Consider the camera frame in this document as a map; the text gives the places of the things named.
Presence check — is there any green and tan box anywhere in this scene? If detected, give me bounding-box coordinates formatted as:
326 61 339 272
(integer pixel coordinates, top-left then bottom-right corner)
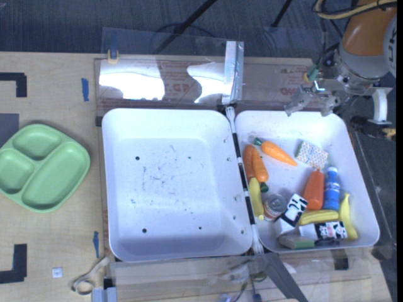
278 233 316 250

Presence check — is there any orange bottle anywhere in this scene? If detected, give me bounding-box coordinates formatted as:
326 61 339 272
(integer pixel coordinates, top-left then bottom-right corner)
302 169 326 211

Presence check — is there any cow print carton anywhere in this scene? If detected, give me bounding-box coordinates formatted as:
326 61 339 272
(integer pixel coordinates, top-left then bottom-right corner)
298 220 348 242
273 193 309 233

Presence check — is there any small metal can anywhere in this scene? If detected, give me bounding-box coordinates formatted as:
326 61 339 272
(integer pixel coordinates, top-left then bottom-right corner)
263 193 288 222

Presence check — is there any blue bottle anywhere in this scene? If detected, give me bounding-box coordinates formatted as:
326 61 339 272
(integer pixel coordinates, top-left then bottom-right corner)
322 166 341 211

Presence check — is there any white plastic tray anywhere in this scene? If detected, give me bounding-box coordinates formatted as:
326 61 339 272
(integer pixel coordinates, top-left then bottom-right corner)
101 107 254 262
234 109 381 254

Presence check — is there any white and orange packet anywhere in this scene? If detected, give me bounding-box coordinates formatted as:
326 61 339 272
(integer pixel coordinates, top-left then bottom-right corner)
294 140 329 170

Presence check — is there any yellow banana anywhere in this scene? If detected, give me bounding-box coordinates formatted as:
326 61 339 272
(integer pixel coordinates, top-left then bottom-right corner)
248 177 266 221
338 193 360 241
297 209 340 227

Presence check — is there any green divided plate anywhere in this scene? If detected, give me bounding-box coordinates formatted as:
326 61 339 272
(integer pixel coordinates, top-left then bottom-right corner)
0 123 91 214

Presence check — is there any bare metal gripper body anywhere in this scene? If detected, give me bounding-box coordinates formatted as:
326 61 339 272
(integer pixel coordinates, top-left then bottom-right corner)
301 70 376 104

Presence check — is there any orange carrot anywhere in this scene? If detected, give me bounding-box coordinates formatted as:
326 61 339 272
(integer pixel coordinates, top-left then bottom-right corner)
251 146 270 193
253 137 298 167
242 144 256 182

